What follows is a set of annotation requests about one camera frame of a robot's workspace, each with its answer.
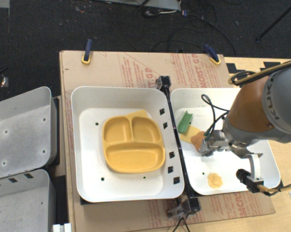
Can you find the brown cardboard board red print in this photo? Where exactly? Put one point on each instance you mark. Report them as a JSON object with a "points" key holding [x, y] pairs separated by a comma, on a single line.
{"points": [[126, 66]]}

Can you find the white plastic tray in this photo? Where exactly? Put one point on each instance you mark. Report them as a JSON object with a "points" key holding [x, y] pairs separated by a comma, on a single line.
{"points": [[19, 132], [222, 163], [92, 153], [19, 204]]}

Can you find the yellow flat slice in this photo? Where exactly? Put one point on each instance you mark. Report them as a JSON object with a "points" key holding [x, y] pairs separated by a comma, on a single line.
{"points": [[187, 135]]}

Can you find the orange brown toy food lump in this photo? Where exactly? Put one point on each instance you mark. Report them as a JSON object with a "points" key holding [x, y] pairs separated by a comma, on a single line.
{"points": [[197, 140]]}

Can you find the yellow divided plate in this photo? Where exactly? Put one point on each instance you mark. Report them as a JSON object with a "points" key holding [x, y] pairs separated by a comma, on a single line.
{"points": [[133, 151]]}

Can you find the thin black rod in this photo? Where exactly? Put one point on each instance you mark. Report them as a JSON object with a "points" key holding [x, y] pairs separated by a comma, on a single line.
{"points": [[178, 139]]}

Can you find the black cylinder on white bracket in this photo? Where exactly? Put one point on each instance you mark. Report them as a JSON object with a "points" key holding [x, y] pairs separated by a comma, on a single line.
{"points": [[254, 164]]}

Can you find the pale yellow toy biscuit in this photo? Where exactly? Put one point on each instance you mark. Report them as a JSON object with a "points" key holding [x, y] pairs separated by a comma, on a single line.
{"points": [[215, 180]]}

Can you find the green celery stick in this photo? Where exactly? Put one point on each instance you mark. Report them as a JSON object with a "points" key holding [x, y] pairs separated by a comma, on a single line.
{"points": [[184, 123]]}

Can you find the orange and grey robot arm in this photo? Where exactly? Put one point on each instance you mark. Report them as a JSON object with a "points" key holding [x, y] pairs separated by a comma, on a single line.
{"points": [[254, 110]]}

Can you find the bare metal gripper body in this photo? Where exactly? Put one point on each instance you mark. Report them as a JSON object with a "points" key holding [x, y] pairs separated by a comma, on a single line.
{"points": [[219, 141]]}

